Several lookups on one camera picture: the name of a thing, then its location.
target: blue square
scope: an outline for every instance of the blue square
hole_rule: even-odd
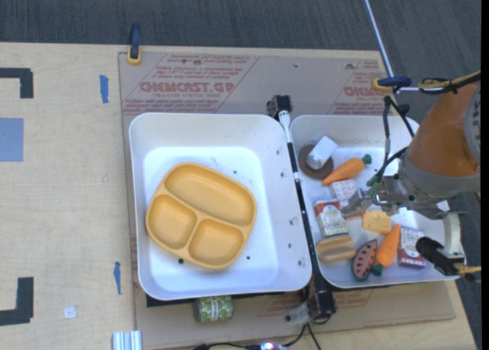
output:
[[[0,161],[24,161],[24,119],[0,118]]]

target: toy watermelon slice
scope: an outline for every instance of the toy watermelon slice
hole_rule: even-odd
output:
[[[377,240],[370,240],[363,244],[351,261],[351,271],[357,280],[366,280],[370,269],[375,262],[377,253]]]

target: yellow plate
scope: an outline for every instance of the yellow plate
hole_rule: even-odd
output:
[[[203,165],[181,163],[156,189],[146,229],[182,259],[219,269],[239,256],[256,215],[256,200],[245,186]]]

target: green can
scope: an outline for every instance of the green can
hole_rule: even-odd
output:
[[[197,322],[230,320],[234,312],[231,296],[200,297],[194,300],[193,312]]]

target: wooden table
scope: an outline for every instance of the wooden table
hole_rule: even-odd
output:
[[[0,348],[104,349],[110,348],[113,332],[135,329],[131,271],[121,270],[120,294],[114,277],[115,262],[131,266],[118,89],[118,53],[126,50],[117,45],[0,44],[0,67],[34,73],[33,99],[20,98],[18,79],[0,79],[0,118],[24,120],[23,161],[0,161],[0,310],[15,309],[19,277],[34,278],[34,317],[29,323],[0,326]],[[348,53],[242,52],[298,57]],[[108,78],[108,103],[101,100],[101,75]],[[445,286],[454,319],[328,332],[317,338],[324,349],[475,348],[456,285],[449,281]],[[65,317],[67,306],[76,306],[76,318]],[[309,335],[296,347],[316,348]]]

